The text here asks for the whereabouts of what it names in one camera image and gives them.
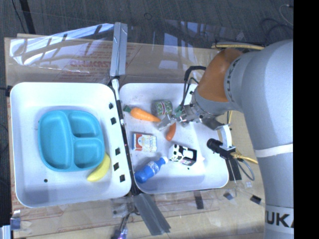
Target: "green can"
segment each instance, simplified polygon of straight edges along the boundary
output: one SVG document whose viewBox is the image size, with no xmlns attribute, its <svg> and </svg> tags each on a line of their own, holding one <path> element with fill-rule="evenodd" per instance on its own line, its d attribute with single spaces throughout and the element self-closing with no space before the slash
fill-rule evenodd
<svg viewBox="0 0 319 239">
<path fill-rule="evenodd" d="M 151 111 L 155 116 L 171 114 L 173 112 L 173 105 L 170 100 L 154 101 L 152 103 Z"/>
</svg>

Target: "carrot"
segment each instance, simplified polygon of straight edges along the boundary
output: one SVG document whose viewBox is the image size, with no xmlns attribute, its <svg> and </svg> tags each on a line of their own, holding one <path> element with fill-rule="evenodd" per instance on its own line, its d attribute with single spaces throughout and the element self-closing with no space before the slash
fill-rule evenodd
<svg viewBox="0 0 319 239">
<path fill-rule="evenodd" d="M 166 139 L 167 141 L 171 141 L 171 140 L 173 139 L 174 135 L 175 135 L 175 132 L 176 132 L 176 123 L 170 125 L 169 130 L 168 130 L 168 132 L 167 132 L 167 134 L 166 134 L 165 139 Z"/>
<path fill-rule="evenodd" d="M 153 122 L 160 122 L 160 119 L 158 117 L 156 117 L 153 114 L 150 114 L 150 113 L 148 113 L 148 112 L 146 112 L 138 107 L 134 107 L 131 109 L 130 107 L 125 106 L 124 111 L 129 112 L 132 115 L 132 117 L 134 117 L 136 119 L 153 121 Z"/>
</svg>

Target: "banana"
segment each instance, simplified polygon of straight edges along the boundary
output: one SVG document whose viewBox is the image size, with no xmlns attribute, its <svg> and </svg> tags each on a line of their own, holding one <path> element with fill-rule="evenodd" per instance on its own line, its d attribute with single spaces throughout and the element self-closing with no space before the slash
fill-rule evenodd
<svg viewBox="0 0 319 239">
<path fill-rule="evenodd" d="M 110 164 L 111 159 L 109 155 L 105 153 L 102 162 L 89 174 L 86 179 L 91 182 L 101 180 L 108 172 Z"/>
</svg>

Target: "white plastic container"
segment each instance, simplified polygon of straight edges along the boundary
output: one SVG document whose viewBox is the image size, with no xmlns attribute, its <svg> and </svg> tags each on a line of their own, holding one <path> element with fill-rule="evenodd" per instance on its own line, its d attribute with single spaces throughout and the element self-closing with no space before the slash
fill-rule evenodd
<svg viewBox="0 0 319 239">
<path fill-rule="evenodd" d="M 137 106 L 150 111 L 153 100 L 169 99 L 176 108 L 182 91 L 183 84 L 130 83 L 120 89 L 120 100 L 122 107 Z M 185 104 L 189 101 L 190 96 L 187 96 Z M 95 83 L 20 83 L 11 90 L 10 102 L 15 189 L 23 205 L 36 208 L 105 200 L 122 197 L 129 192 L 132 185 L 129 164 L 115 96 L 108 86 Z M 92 170 L 57 172 L 43 164 L 37 142 L 38 121 L 44 113 L 61 109 L 89 112 L 98 119 L 105 151 L 111 158 L 110 169 L 102 180 L 88 182 L 86 177 Z M 177 125 L 176 134 L 169 142 L 165 140 L 165 130 L 159 131 L 154 122 L 135 119 L 127 112 L 123 114 L 134 170 L 160 156 L 168 156 L 168 150 L 174 143 L 197 150 L 197 162 L 191 167 L 169 161 L 146 183 L 137 183 L 143 192 L 161 194 L 204 190 L 227 184 L 225 160 L 206 146 L 208 139 L 218 139 L 217 132 L 200 123 L 191 123 L 188 127 Z M 133 132 L 156 135 L 157 151 L 133 151 Z"/>
</svg>

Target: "blue bottle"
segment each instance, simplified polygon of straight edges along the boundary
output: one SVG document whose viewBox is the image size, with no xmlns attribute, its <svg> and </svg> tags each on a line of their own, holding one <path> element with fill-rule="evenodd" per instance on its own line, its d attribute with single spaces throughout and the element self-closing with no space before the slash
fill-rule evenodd
<svg viewBox="0 0 319 239">
<path fill-rule="evenodd" d="M 141 170 L 135 172 L 135 180 L 139 183 L 145 183 L 148 179 L 156 175 L 160 167 L 168 162 L 167 157 L 161 157 L 157 161 L 151 161 Z"/>
</svg>

